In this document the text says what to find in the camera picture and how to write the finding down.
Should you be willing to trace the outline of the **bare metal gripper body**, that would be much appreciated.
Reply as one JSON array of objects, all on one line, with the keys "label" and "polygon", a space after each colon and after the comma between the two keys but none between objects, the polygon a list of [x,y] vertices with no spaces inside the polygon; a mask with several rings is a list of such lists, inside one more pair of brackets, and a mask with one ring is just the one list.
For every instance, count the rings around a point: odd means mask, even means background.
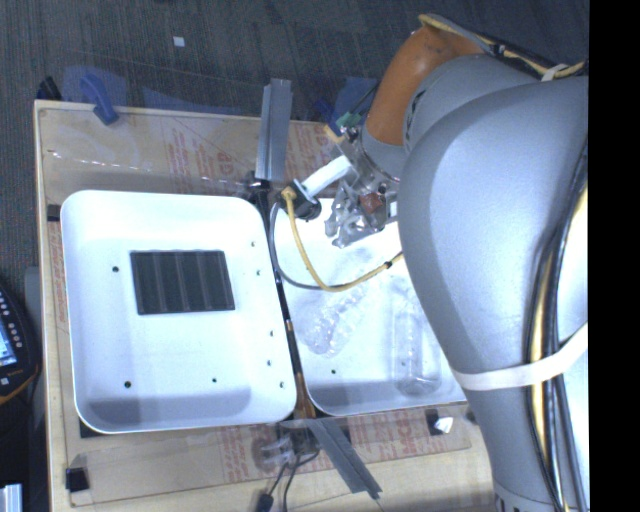
[{"label": "bare metal gripper body", "polygon": [[338,145],[350,164],[347,173],[338,180],[339,188],[349,189],[357,198],[358,218],[383,229],[395,219],[395,207],[400,180],[380,168],[364,149],[359,129],[349,128]]}]

